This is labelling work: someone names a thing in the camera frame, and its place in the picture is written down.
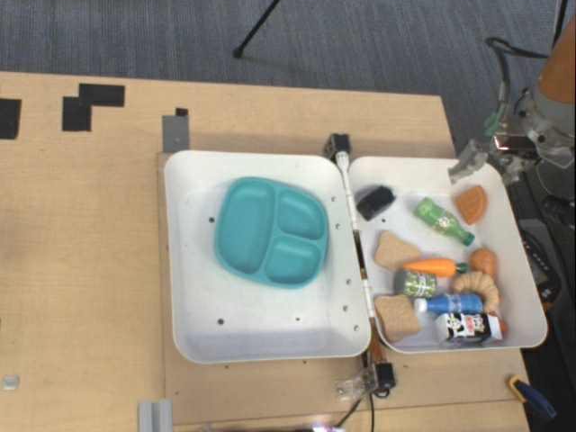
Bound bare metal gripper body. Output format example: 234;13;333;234
491;115;576;169

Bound orange waffle wedge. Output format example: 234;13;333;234
454;184;489;226

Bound green bottle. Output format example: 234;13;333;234
413;196;476;248

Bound white plastic tray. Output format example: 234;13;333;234
163;149;373;365
347;155;550;356

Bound black box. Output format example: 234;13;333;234
355;184;398;222

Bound orange carrot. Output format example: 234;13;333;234
400;257;470;279

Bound tan bread slice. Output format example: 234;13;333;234
374;230;423;274
373;294;422;346

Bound tan croissant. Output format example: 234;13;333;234
450;270;501;317

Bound thin black and white rod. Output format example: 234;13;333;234
334;150;377;320

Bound green can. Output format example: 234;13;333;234
393;267;438;299

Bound blue bottle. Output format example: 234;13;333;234
413;292;484;317

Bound black and white milk carton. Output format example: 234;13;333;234
433;310;510;347

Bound teal divided plate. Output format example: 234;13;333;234
214;175;330;292

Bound black cylinder on white bracket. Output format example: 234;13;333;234
536;161;576;203

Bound black block with thin wires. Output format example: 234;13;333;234
322;132;353;158
373;361;399;399

